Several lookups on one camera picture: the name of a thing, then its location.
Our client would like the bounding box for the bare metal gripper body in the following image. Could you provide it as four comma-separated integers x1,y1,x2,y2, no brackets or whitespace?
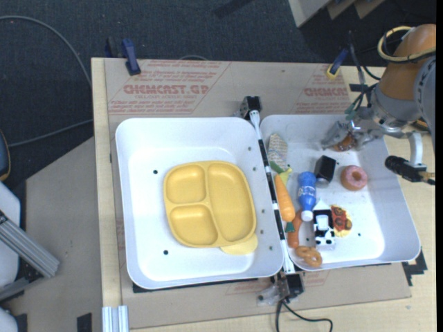
348,107,413,140

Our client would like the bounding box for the brown doughnut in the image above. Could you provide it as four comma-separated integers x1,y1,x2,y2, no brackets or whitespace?
332,133,358,153

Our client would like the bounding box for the black can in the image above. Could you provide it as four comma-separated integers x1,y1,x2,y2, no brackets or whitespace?
314,154,338,189

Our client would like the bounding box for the pink doughnut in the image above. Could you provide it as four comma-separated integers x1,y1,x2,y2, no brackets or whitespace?
340,165,369,192

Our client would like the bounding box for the pale corn cob green husk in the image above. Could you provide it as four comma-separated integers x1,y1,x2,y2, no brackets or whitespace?
267,133,293,183

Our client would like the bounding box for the blue bottle white cap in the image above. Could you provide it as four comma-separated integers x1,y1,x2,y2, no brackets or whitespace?
297,171,318,223

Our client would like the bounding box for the thin black and white rod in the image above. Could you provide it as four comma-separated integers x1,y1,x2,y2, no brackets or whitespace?
248,109,296,273

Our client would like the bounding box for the orange carrot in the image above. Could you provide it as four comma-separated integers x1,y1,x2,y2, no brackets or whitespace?
273,174,296,234

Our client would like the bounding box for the white plastic tray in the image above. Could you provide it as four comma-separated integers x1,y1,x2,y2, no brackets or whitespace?
258,113,422,273
114,116,286,290

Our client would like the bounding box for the pizza slice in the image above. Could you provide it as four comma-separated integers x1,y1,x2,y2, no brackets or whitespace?
329,203,354,239

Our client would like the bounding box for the black and white milk carton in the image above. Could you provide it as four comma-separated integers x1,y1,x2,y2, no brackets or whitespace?
311,199,337,251

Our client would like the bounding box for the orange sausage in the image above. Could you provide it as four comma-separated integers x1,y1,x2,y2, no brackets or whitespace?
286,210,304,250

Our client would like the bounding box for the brown pretzel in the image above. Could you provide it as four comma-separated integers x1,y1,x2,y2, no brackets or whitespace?
294,245,324,269

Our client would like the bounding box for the yellow divided plate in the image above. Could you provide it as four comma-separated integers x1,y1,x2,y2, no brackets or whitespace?
163,160,258,249

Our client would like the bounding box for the brown cardboard board red print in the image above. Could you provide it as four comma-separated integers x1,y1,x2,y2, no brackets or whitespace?
103,59,413,330

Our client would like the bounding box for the black cylinder on white bracket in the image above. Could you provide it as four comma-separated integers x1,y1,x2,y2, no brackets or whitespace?
384,131,428,183

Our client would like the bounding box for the black block with thin wires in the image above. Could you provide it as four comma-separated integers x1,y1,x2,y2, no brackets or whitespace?
255,271,306,306
233,95,262,119

